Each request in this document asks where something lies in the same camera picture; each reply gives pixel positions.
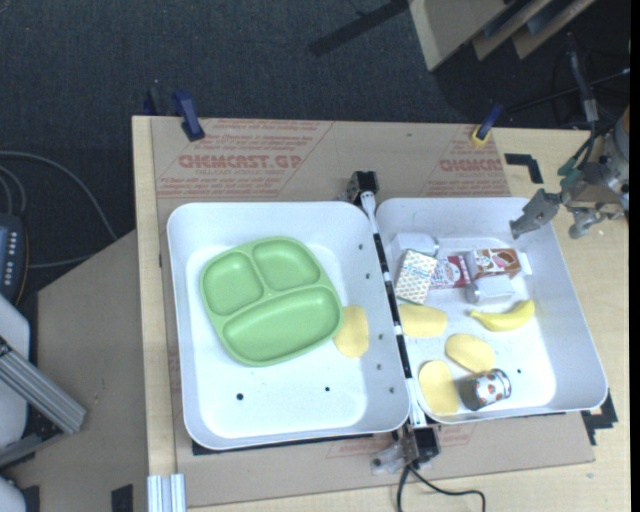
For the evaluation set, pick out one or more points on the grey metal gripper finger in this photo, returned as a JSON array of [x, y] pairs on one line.
[[532, 214], [582, 222]]

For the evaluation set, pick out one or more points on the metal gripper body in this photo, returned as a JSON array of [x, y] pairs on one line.
[[597, 185]]

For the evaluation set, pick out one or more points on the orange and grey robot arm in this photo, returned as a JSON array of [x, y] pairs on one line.
[[624, 131]]

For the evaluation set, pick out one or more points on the brown and white carton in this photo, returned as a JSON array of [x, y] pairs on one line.
[[497, 262]]

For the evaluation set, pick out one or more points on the white plastic tray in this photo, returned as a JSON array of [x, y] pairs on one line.
[[565, 320], [280, 405]]

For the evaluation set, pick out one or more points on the red and white carton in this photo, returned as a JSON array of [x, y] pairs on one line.
[[451, 272]]

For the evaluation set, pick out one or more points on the yellow banana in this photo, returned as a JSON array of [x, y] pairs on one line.
[[505, 319]]

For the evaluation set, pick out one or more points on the orange patterned white carton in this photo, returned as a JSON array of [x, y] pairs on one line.
[[414, 276]]

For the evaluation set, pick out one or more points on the yellow oval chip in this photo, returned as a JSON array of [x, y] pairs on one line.
[[438, 387], [470, 352], [352, 332], [422, 320]]

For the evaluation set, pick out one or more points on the thin black and white rod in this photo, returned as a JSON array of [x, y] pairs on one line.
[[395, 310]]

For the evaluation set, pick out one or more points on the strawberry print can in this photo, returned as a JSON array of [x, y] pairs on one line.
[[487, 390]]

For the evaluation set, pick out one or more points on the brown cardboard board red print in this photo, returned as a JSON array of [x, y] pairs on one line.
[[280, 160]]

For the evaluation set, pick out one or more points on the green divided plate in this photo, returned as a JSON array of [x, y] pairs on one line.
[[272, 305]]

